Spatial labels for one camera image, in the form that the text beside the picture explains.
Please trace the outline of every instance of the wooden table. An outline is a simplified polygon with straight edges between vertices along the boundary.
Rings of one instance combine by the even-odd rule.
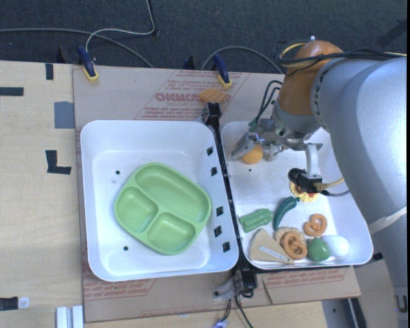
[[[0,61],[0,297],[28,297],[29,308],[1,311],[0,327],[54,327],[55,309],[83,305],[75,132],[55,128],[54,104],[73,102],[72,66]],[[46,150],[68,174],[48,174]],[[254,327],[327,326],[321,302],[252,307]],[[222,312],[138,318],[86,327],[213,327]],[[246,327],[239,310],[230,327]]]

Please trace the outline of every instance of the toy cheese wedge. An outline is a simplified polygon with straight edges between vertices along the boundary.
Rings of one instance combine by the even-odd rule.
[[[286,264],[294,262],[264,228],[260,228],[254,234],[249,249],[249,257],[251,260],[285,262]]]

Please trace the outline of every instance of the green plate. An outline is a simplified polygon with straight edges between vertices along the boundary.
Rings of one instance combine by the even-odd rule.
[[[117,222],[131,236],[166,255],[186,250],[211,214],[211,200],[198,184],[162,163],[142,165],[114,204]]]

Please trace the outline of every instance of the toy cucumber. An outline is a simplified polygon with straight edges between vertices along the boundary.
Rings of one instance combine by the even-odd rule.
[[[275,211],[275,215],[273,216],[273,229],[277,230],[279,227],[279,223],[281,222],[284,215],[289,211],[292,210],[299,202],[299,197],[287,197]]]
[[[239,217],[238,220],[240,221],[243,231],[246,233],[255,230],[256,228],[266,225],[272,221],[273,213],[267,209],[257,209],[254,212]]]

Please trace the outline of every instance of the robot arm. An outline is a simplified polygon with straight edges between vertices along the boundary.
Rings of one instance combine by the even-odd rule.
[[[340,51],[330,43],[312,41],[296,58]],[[305,141],[320,127],[329,132],[342,176],[389,270],[398,324],[408,327],[407,58],[332,59],[311,61],[313,66],[305,61],[286,76],[271,118],[258,120],[245,140],[254,138],[269,151],[274,147],[271,155],[276,156],[284,149],[306,149]],[[250,148],[241,144],[233,156]],[[293,182],[296,177],[307,183],[299,183],[303,190],[313,192],[309,189],[315,179],[289,174]]]

